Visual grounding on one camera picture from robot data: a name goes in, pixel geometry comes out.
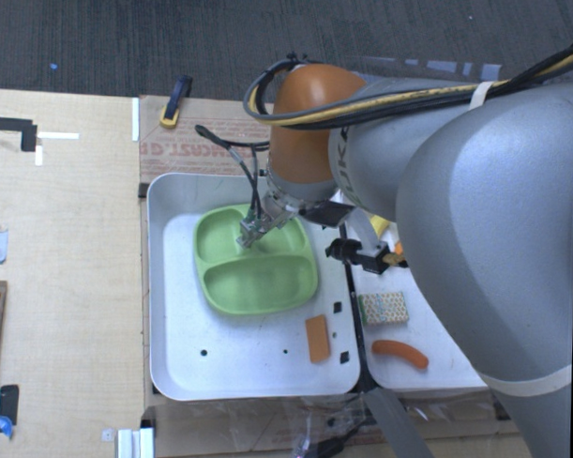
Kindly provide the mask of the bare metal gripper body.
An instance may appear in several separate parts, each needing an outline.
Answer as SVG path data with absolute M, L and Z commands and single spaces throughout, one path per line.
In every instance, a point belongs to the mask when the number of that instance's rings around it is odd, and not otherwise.
M 249 208 L 240 222 L 240 232 L 246 235 L 264 235 L 272 229 L 283 227 L 298 214 L 299 208 L 274 192 L 267 192 Z

